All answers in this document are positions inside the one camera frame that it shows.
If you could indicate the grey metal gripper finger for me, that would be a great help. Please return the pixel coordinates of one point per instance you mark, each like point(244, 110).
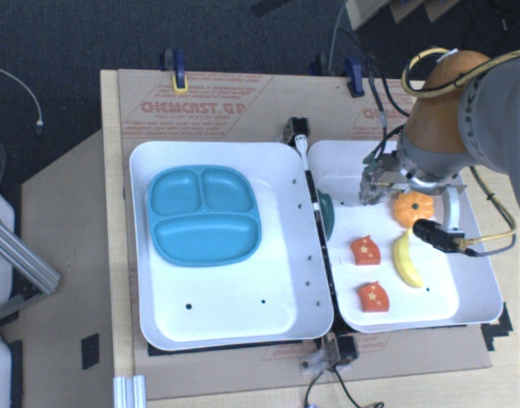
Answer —
point(366, 194)
point(380, 196)

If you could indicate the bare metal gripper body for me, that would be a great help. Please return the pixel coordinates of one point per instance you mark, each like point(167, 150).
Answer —
point(389, 177)

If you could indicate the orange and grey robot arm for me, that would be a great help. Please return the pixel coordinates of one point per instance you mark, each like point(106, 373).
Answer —
point(447, 113)

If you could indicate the orange toy pumpkin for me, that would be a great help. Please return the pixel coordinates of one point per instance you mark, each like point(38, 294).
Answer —
point(413, 211)

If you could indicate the green bowl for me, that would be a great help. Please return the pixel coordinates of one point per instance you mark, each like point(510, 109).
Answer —
point(327, 215)

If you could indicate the red pizza slice with stars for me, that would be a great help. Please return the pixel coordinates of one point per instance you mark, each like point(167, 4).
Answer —
point(374, 298)
point(365, 251)

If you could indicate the thin black and white rod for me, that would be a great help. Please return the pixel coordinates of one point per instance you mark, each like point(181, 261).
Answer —
point(323, 245)

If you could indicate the yellow banana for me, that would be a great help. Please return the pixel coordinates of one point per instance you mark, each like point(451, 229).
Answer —
point(404, 262)

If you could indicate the white plastic tray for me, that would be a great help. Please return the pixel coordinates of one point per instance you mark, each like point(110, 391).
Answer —
point(438, 300)
point(226, 304)

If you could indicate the brown cardboard board red print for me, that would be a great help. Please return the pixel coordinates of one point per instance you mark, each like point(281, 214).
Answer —
point(243, 104)

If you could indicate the blue divided plate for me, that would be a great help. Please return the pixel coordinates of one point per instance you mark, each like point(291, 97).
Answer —
point(205, 232)

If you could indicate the black cylinder on white bracket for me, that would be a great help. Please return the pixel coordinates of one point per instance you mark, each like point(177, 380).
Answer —
point(434, 233)

